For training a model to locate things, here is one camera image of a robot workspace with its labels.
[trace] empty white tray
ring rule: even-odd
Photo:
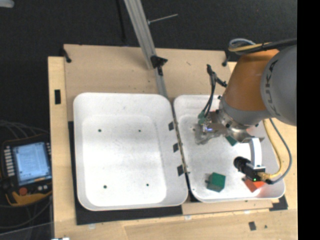
[[[170,102],[82,93],[73,103],[77,195],[88,210],[178,206],[188,196]]]
[[[211,110],[219,107],[220,100],[217,97],[214,96]],[[177,128],[192,194],[205,203],[280,198],[285,193],[283,180],[273,185],[265,184],[254,192],[243,182],[245,175],[235,168],[234,159],[241,156],[251,160],[248,143],[231,146],[225,137],[219,136],[211,138],[206,144],[196,144],[195,127],[199,120],[198,114],[208,99],[208,95],[182,95],[174,100]],[[279,165],[263,123],[250,128],[248,133],[256,137],[265,137],[261,142],[262,165],[266,167],[267,173],[277,172]],[[212,173],[225,175],[225,186],[221,192],[207,189],[206,180]]]

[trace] wooden table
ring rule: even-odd
[[[50,132],[52,147],[55,237],[71,240],[179,240],[179,239],[298,239],[297,128],[274,120],[293,156],[285,177],[287,209],[272,210],[279,199],[194,203],[182,205],[182,215],[77,225],[72,180],[68,121],[73,120],[72,102],[81,92],[157,93],[155,75],[147,70],[139,47],[66,44],[72,62],[48,58]],[[156,49],[168,59],[164,80],[169,100],[182,94],[209,94],[206,64],[228,82],[234,62],[227,67],[223,51]],[[217,87],[216,94],[224,89]],[[273,139],[284,166],[288,153],[278,135]]]

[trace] dark floor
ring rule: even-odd
[[[262,43],[297,37],[298,0],[141,1],[149,20],[178,14],[150,25],[157,48],[226,50],[234,38]],[[48,130],[48,56],[58,56],[63,44],[137,47],[138,41],[123,0],[125,41],[116,0],[14,2],[14,8],[0,8],[0,120]],[[0,128],[0,137],[11,138],[7,134]],[[0,202],[6,202],[1,190]],[[34,224],[49,217],[47,210]],[[0,226],[23,219],[25,210],[0,207]]]

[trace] metal pole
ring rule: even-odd
[[[163,75],[159,74],[159,70],[154,69],[151,61],[151,57],[157,56],[157,54],[141,0],[124,0],[124,3],[142,49],[146,65],[148,69],[154,70],[158,92],[167,98],[168,95]]]

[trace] red button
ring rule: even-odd
[[[20,187],[19,194],[20,196],[25,196],[28,193],[28,189],[26,187]]]

